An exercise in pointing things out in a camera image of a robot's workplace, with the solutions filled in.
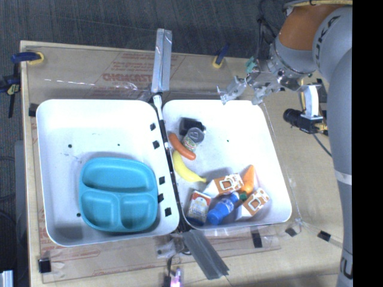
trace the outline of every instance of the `blue divided plate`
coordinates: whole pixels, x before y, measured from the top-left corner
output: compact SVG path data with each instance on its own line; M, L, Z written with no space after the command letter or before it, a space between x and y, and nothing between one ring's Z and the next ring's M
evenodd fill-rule
M78 193L82 218L97 230L139 232L156 220L156 176L140 161L89 160L81 170Z

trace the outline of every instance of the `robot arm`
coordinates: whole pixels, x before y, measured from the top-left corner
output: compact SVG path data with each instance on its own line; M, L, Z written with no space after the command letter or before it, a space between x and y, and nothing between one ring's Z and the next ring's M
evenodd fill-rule
M254 90L254 105L283 89L308 92L304 89L307 86L299 82L314 71L329 83L327 128L344 219L337 287L353 286L352 0L295 0L287 4L287 8L290 13L270 46L268 59L250 59L246 65L247 77L244 80L235 78L221 94L221 99L225 103L238 97L238 92L243 91L246 85ZM315 115L298 117L313 122Z

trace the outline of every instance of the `sausage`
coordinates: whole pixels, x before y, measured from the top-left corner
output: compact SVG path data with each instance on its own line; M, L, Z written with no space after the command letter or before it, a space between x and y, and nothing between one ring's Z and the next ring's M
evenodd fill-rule
M169 142L173 146L174 149L176 149L183 157L187 158L188 160L195 160L197 155L188 150L178 139L177 135L175 133L170 132L168 134Z

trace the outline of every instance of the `yellow banana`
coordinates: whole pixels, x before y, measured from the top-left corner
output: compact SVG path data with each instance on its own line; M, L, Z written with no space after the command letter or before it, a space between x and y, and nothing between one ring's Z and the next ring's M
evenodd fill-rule
M197 173L191 171L188 167L186 167L184 161L182 160L181 154L177 150L173 152L172 158L174 170L185 181L206 183L206 178L200 177Z

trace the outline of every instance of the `blue bottle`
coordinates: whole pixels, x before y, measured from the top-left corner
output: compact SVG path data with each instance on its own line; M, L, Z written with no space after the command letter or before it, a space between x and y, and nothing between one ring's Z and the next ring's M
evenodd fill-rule
M221 224L223 218L234 210L235 204L238 201L239 194L236 191L231 195L224 197L212 210L209 210L207 220L213 225Z

